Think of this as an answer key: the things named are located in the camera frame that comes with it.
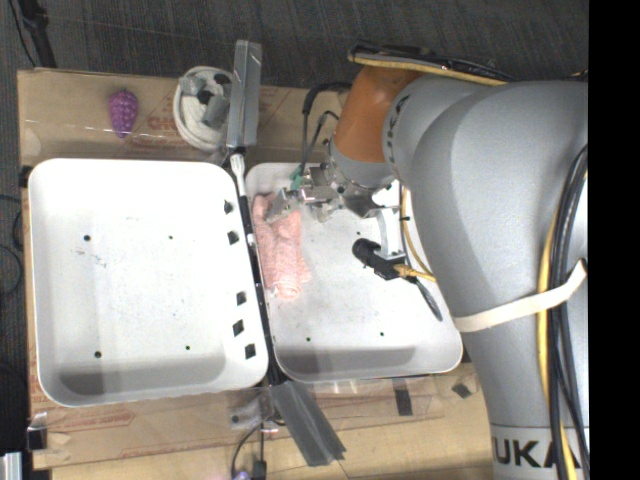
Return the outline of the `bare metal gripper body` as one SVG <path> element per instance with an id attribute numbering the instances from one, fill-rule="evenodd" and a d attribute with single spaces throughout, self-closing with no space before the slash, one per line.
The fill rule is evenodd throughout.
<path id="1" fill-rule="evenodd" d="M 378 211 L 374 195 L 381 189 L 380 163 L 320 163 L 300 170 L 300 199 L 304 204 L 340 202 L 360 218 Z"/>

